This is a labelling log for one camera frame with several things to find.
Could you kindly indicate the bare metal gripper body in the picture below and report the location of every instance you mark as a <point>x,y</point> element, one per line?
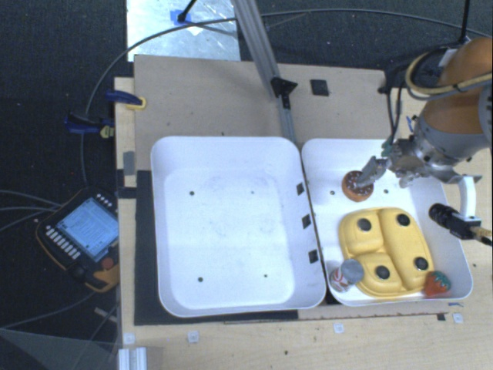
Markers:
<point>410,162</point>

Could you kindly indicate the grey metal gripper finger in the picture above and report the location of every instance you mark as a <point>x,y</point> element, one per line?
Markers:
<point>367,171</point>
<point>379,171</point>

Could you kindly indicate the brown sprinkled doughnut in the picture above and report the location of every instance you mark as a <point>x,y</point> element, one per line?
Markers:
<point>354,193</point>

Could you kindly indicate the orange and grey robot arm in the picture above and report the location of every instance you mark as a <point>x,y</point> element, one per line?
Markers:
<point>458,91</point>

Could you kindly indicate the yellow divided plate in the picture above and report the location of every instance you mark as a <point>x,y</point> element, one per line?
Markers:
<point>393,241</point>

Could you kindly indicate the white plastic tray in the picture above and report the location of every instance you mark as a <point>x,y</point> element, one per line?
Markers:
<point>443,245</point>
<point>227,226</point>

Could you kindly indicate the black block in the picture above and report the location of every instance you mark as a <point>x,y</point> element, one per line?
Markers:
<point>319,87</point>

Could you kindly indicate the red and white can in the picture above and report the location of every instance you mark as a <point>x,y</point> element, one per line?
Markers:
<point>346,276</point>

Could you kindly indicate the red strawberry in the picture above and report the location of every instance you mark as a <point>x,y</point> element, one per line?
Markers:
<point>437,284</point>

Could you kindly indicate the brown cardboard board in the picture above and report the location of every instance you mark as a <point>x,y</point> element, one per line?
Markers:
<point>215,98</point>

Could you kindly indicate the black cylinder on white bracket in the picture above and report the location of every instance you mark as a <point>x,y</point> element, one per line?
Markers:
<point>454,218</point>

